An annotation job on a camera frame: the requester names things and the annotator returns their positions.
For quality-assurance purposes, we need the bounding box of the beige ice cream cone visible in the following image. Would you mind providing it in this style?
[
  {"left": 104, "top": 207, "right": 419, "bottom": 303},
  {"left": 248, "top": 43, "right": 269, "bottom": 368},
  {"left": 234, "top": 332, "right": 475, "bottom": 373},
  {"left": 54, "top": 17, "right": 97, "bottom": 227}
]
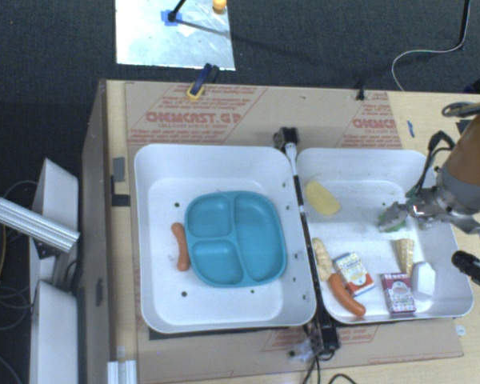
[{"left": 394, "top": 238, "right": 415, "bottom": 278}]

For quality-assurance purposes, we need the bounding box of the black block with thin wires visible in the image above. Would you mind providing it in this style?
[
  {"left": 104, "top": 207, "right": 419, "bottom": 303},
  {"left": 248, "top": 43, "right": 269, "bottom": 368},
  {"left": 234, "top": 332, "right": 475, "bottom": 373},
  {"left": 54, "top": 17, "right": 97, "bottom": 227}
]
[
  {"left": 273, "top": 126, "right": 302, "bottom": 150},
  {"left": 310, "top": 321, "right": 342, "bottom": 354}
]

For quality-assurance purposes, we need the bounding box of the blue divided plate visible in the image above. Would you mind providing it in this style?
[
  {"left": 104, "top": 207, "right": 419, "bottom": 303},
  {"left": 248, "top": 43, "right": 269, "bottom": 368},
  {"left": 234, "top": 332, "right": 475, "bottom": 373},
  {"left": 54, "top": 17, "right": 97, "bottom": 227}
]
[{"left": 183, "top": 190, "right": 288, "bottom": 289}]

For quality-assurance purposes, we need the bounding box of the orange sausage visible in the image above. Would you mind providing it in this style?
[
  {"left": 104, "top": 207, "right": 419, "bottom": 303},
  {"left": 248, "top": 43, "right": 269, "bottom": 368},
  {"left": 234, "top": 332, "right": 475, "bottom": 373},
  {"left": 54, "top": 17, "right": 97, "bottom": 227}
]
[
  {"left": 328, "top": 273, "right": 367, "bottom": 318},
  {"left": 170, "top": 222, "right": 191, "bottom": 273}
]

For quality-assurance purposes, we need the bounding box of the black cylinder on white bracket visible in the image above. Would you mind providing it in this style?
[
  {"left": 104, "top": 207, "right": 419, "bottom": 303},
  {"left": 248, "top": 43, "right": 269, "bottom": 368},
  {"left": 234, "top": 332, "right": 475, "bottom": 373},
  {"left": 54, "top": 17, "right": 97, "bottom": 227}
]
[{"left": 450, "top": 225, "right": 480, "bottom": 289}]

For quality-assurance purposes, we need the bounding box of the yellow potato crisp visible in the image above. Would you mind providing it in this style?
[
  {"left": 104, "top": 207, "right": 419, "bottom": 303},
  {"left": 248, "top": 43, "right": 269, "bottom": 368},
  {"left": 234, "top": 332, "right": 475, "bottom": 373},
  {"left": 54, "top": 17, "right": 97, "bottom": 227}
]
[{"left": 305, "top": 180, "right": 342, "bottom": 217}]

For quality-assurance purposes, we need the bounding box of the green broccoli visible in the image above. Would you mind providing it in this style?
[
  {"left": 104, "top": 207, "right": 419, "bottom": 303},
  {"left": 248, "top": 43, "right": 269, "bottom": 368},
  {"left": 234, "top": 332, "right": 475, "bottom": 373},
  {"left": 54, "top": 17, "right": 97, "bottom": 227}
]
[{"left": 382, "top": 216, "right": 406, "bottom": 234}]

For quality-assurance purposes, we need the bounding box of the red carton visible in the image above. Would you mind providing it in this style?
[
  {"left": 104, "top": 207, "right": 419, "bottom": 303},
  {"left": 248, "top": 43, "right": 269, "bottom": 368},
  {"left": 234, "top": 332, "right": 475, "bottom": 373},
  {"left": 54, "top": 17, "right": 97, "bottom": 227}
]
[{"left": 380, "top": 272, "right": 418, "bottom": 316}]

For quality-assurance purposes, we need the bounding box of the white plastic tray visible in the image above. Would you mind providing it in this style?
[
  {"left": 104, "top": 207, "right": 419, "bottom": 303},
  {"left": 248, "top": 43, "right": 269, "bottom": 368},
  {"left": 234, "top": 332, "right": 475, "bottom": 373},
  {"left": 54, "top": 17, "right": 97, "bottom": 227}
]
[
  {"left": 295, "top": 146, "right": 475, "bottom": 326},
  {"left": 133, "top": 142, "right": 318, "bottom": 334}
]

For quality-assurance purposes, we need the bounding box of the thin black and white rod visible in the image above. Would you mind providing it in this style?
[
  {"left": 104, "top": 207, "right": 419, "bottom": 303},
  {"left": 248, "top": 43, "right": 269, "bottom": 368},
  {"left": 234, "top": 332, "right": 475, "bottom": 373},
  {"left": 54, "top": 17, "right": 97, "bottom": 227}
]
[{"left": 284, "top": 142, "right": 326, "bottom": 324}]

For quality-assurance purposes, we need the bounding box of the brown cardboard board red print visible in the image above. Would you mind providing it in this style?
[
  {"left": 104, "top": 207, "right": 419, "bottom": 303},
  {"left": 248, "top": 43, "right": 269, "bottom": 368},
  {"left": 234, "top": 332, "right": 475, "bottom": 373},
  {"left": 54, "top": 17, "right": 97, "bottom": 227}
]
[{"left": 123, "top": 81, "right": 465, "bottom": 380}]

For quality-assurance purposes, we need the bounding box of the orange and white carton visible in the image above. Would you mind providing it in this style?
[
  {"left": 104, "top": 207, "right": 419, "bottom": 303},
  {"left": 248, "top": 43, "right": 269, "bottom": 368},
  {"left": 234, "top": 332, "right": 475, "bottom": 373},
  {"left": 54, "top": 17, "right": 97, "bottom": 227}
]
[{"left": 332, "top": 251, "right": 376, "bottom": 298}]

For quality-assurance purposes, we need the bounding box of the cream corn cob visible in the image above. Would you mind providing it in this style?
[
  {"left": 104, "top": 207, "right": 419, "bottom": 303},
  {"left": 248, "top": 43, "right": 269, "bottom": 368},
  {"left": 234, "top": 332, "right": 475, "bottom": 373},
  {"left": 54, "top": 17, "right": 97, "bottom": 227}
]
[{"left": 311, "top": 237, "right": 334, "bottom": 282}]

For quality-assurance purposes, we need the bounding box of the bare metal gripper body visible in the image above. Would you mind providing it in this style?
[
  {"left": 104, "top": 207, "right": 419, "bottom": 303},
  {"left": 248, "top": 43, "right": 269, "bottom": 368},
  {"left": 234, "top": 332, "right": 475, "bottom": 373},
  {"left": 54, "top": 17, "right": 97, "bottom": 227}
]
[{"left": 404, "top": 187, "right": 451, "bottom": 220}]

